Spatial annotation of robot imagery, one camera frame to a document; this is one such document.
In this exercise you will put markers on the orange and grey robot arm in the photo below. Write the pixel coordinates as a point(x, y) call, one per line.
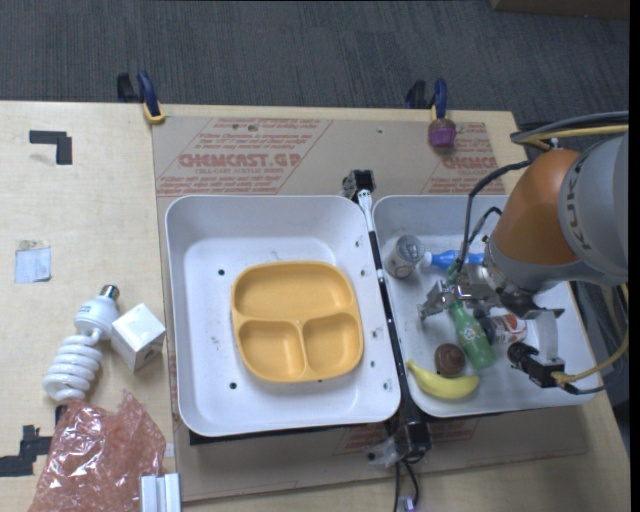
point(550, 210)

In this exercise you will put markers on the red and white can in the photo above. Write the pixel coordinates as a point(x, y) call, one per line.
point(510, 327)

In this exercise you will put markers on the thin black and white rod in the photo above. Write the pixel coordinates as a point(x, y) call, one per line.
point(385, 295)

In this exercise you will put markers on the purple cupcake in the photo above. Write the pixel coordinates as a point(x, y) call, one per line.
point(442, 132)

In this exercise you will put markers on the white plastic tray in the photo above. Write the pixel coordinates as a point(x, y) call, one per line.
point(210, 300)
point(505, 390)

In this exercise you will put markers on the yellow divided plate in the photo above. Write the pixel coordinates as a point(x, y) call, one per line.
point(295, 290)

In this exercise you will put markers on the brown cardboard board, red print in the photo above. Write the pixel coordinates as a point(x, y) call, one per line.
point(250, 155)

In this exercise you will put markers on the white cube box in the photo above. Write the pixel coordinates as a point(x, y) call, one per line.
point(137, 335)

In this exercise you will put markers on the pink bubble wrap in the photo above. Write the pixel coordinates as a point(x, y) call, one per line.
point(95, 455)

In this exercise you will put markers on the black cylinder on white bracket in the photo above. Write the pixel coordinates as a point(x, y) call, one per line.
point(537, 367)

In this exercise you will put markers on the green bottle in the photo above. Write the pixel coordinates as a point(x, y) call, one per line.
point(474, 340)

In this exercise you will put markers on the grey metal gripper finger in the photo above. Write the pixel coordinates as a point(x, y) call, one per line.
point(447, 289)
point(436, 304)

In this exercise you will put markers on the white spiral light bulb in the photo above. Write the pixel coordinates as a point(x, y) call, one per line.
point(75, 360)

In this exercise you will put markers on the yellow banana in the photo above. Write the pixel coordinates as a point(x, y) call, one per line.
point(442, 386)

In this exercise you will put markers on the brown chocolate swirl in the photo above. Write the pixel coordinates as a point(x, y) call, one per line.
point(450, 359)

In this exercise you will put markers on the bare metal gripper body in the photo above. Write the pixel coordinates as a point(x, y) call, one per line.
point(477, 285)

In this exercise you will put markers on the grey and white can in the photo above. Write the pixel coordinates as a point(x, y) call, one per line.
point(405, 255)

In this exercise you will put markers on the blue and white bottle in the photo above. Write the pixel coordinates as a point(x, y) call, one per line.
point(442, 260)

